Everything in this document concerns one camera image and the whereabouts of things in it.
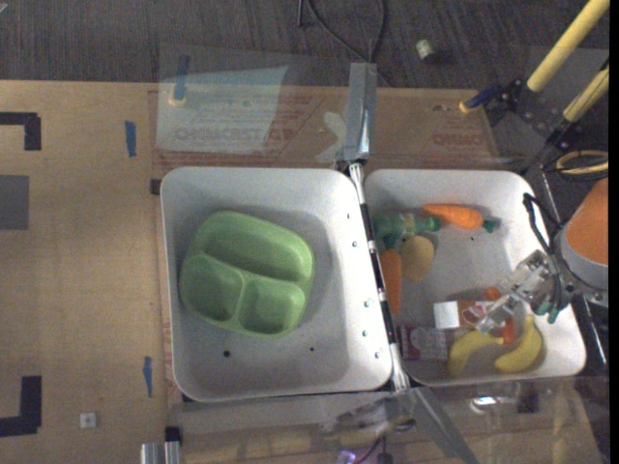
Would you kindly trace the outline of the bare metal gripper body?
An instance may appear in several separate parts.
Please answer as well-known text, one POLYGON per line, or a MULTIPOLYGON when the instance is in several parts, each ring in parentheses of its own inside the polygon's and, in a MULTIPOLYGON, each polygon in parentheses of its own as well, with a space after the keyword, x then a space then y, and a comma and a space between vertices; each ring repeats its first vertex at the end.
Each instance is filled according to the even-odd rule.
POLYGON ((561 311, 562 283, 554 256, 535 250, 521 261, 511 275, 508 294, 531 311, 561 311))

